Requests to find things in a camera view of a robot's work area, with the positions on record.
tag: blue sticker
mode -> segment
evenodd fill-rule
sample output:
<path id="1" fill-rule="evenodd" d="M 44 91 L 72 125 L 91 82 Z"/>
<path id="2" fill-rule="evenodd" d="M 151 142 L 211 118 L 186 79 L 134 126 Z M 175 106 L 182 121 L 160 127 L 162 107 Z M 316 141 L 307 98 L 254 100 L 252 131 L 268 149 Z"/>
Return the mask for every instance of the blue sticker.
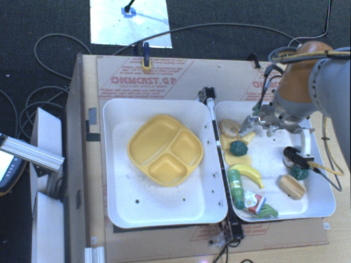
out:
<path id="1" fill-rule="evenodd" d="M 132 18 L 134 16 L 137 15 L 137 11 L 135 11 L 134 8 L 131 8 L 129 13 L 126 13 L 126 11 L 124 10 L 124 7 L 121 8 L 121 11 L 122 11 L 122 15 L 125 17 L 125 18 Z"/>

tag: white square panel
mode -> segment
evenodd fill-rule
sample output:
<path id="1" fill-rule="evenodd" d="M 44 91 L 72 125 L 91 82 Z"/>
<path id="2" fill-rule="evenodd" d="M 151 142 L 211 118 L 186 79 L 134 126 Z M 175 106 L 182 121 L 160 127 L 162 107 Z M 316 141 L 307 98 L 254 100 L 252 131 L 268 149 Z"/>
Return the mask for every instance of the white square panel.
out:
<path id="1" fill-rule="evenodd" d="M 140 39 L 169 31 L 166 0 L 90 0 L 91 43 L 129 45 Z M 151 47 L 171 48 L 171 35 L 148 40 Z"/>

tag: dark green ball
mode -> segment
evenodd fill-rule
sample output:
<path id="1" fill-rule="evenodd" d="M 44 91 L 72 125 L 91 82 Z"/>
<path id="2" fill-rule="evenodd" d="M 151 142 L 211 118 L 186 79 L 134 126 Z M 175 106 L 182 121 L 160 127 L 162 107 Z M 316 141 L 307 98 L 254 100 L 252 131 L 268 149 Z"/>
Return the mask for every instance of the dark green ball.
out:
<path id="1" fill-rule="evenodd" d="M 308 169 L 301 169 L 297 165 L 291 168 L 290 174 L 297 180 L 304 180 L 308 176 Z"/>
<path id="2" fill-rule="evenodd" d="M 247 150 L 246 144 L 240 140 L 236 140 L 230 144 L 230 153 L 236 157 L 246 155 Z"/>

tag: device screen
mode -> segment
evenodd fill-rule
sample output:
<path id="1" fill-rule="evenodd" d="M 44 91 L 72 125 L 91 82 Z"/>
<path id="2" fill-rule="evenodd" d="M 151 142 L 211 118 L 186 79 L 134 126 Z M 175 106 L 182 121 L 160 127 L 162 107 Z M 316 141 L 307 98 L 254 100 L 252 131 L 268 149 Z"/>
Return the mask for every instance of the device screen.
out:
<path id="1" fill-rule="evenodd" d="M 0 150 L 0 181 L 4 177 L 13 157 L 13 155 Z"/>

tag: multimeter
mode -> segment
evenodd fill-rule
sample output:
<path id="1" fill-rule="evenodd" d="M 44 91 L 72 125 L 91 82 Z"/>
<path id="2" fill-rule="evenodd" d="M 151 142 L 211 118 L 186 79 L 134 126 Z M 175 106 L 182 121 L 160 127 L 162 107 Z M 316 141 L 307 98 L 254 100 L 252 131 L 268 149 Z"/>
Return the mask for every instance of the multimeter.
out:
<path id="1" fill-rule="evenodd" d="M 0 196 L 12 189 L 25 166 L 25 160 L 0 150 Z"/>

